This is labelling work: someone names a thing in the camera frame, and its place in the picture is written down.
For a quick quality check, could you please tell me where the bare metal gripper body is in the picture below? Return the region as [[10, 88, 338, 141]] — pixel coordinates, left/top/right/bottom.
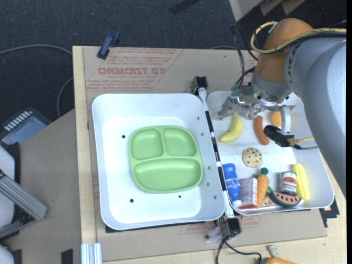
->
[[229, 86, 288, 116]]

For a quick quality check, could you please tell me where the orange sausage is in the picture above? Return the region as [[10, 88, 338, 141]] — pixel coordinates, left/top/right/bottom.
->
[[254, 115, 270, 146]]

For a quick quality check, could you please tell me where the yellow banana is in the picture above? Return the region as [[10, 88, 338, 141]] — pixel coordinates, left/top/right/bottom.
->
[[219, 111, 244, 144]]

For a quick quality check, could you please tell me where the thin black and white rod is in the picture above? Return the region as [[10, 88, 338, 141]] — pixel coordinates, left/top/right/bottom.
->
[[198, 87, 235, 218]]

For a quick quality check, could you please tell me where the orange round toy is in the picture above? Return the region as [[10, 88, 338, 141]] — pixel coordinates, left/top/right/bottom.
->
[[271, 111, 283, 128]]

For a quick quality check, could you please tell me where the tan chocolate chip biscuit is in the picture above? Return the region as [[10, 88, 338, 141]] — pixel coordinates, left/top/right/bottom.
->
[[241, 147, 264, 168]]

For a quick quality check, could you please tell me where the white plastic tray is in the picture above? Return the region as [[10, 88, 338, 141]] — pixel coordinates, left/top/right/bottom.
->
[[206, 90, 336, 217], [91, 92, 227, 231]]

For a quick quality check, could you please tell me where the blue bottle white cap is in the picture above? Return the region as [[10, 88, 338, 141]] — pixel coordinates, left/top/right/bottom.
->
[[222, 163, 243, 208]]

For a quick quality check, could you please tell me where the orange carrot green top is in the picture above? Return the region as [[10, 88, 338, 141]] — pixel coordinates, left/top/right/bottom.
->
[[253, 167, 271, 209]]

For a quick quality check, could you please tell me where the small red and white can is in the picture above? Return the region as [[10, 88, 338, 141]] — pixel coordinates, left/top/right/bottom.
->
[[279, 171, 299, 196]]

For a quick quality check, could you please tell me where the red and white carton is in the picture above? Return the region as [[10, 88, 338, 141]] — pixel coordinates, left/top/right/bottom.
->
[[238, 177, 260, 210]]

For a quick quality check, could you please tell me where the yellow corn cob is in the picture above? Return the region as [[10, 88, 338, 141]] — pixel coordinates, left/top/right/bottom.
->
[[291, 163, 311, 201]]

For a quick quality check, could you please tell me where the green divided plate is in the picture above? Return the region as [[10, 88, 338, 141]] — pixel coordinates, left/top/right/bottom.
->
[[128, 125, 205, 195]]

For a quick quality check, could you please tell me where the pizza slice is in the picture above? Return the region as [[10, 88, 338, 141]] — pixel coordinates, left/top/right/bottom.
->
[[259, 196, 276, 207]]

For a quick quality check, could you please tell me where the red watermelon slice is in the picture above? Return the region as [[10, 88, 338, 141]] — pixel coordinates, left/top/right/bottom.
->
[[266, 185, 303, 208]]

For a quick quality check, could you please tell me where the brown cardboard board red print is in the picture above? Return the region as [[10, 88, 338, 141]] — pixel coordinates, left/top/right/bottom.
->
[[82, 47, 328, 262]]

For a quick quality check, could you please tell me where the black cylinder on white bracket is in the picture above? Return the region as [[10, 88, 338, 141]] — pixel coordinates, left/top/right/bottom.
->
[[263, 104, 296, 148]]

